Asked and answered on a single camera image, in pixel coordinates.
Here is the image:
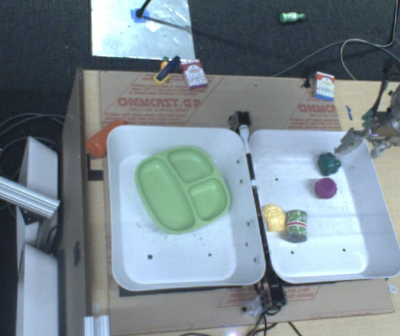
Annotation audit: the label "green divided plate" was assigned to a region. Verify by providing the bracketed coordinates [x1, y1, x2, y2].
[134, 145, 231, 235]

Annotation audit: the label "green and red can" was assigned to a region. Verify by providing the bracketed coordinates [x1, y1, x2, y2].
[284, 209, 308, 244]

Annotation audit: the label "brown cardboard board red print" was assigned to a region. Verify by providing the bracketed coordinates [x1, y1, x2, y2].
[98, 69, 395, 329]

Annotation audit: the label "red and white carton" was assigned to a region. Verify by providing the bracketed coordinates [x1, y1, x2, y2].
[313, 71, 336, 102]
[180, 59, 209, 90]

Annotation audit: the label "orange bottle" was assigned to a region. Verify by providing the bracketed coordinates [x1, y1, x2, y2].
[85, 118, 128, 159]

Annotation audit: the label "white plastic tray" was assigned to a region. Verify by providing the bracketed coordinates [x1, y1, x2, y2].
[248, 128, 400, 285]
[106, 124, 267, 292]

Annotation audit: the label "purple grapes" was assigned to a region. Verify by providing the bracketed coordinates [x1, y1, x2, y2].
[313, 177, 338, 200]

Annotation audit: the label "green bottle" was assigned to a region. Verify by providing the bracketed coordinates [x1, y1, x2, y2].
[278, 11, 306, 25]

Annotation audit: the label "dark green broccoli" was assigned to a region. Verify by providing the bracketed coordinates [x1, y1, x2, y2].
[317, 152, 342, 176]

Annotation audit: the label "thin black and white rod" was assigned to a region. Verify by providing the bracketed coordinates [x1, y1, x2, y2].
[239, 124, 275, 284]

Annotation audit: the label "yellow cupcake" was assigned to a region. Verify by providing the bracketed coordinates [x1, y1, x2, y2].
[262, 203, 287, 232]

